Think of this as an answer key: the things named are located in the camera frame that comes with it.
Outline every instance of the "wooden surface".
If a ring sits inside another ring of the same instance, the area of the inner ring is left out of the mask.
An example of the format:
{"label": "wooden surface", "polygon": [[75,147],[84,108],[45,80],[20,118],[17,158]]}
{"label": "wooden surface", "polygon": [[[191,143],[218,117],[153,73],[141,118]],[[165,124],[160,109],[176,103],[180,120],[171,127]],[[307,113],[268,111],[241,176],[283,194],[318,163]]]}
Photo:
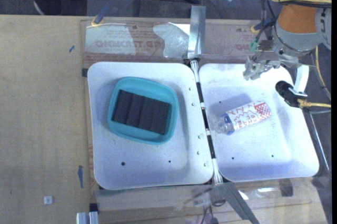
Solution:
{"label": "wooden surface", "polygon": [[[75,223],[77,212],[89,210],[83,19],[0,15],[0,223]],[[306,181],[300,189],[297,202],[257,206],[253,200],[250,206],[261,223],[326,223],[315,188]],[[44,205],[50,195],[54,203]],[[117,222],[199,223],[200,209],[112,213]],[[100,215],[102,223],[113,220],[109,212]],[[215,213],[221,223],[248,223],[228,207]]]}

